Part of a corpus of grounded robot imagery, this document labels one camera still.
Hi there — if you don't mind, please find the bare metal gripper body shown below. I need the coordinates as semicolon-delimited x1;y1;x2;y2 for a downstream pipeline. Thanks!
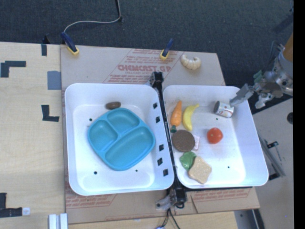
253;67;294;99

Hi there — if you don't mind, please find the small silver can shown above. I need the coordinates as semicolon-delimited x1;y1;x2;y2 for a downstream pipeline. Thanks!
213;100;235;119

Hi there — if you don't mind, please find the red tomato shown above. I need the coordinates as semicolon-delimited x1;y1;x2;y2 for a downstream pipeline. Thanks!
206;127;224;145

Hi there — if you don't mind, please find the yellow banana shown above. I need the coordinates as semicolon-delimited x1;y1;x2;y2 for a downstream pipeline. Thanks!
182;103;200;132

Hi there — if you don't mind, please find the cream croissant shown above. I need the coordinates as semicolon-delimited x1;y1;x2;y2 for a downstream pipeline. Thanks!
180;53;202;71

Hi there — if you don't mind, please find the white plastic tray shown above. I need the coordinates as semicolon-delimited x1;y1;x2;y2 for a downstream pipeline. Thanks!
64;83;175;197
163;84;270;190

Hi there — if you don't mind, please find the orange carrot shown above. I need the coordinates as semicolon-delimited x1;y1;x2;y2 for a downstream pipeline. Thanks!
170;100;183;133

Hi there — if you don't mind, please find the brown round patty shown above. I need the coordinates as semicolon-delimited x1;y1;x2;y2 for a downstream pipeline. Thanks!
172;129;196;153

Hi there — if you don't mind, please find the thin black rod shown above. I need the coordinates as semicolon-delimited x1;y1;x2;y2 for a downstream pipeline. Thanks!
156;86;182;190

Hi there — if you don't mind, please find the green lettuce leaf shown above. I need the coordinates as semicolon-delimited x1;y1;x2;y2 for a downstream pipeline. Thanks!
179;151;198;171

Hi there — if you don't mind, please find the tan bread slice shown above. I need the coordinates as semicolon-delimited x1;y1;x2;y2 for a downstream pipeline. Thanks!
187;156;213;185

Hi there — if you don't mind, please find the brown cardboard board red print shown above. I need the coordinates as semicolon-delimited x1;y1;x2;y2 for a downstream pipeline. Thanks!
60;44;261;225

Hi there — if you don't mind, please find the blue divided plate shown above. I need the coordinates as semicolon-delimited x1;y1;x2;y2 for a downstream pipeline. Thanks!
87;107;156;172

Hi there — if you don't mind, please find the brown doughnut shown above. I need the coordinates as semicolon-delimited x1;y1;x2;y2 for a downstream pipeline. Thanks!
105;101;122;111

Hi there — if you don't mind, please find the black block with wires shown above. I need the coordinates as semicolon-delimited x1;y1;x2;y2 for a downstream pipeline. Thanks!
155;187;188;211
148;71;165;88

